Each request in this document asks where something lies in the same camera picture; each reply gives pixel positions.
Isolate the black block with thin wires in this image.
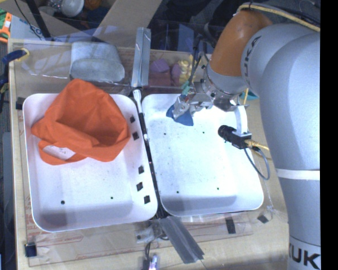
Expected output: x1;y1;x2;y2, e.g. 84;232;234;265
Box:
142;254;159;270

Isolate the black cylinder on white bracket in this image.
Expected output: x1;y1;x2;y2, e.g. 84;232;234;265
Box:
217;104;253;150

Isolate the orange cloth bag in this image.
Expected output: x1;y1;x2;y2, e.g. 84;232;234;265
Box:
30;78;132;167

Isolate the brown cardboard box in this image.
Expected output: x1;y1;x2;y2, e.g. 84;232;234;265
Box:
0;0;169;48

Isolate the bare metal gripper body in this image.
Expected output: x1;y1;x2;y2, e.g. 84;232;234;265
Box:
192;82;243;113

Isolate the blue cloth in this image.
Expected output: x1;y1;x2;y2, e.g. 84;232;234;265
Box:
166;103;195;127

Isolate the yellow toy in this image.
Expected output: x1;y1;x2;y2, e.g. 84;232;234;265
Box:
177;58;196;82

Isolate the white plastic tray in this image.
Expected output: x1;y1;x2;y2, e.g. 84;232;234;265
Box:
22;92;159;233
140;93;265;218

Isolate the grey pouch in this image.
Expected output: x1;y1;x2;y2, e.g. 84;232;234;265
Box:
69;41;126;84

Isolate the white bowl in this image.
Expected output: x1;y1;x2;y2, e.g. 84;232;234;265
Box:
60;0;86;18

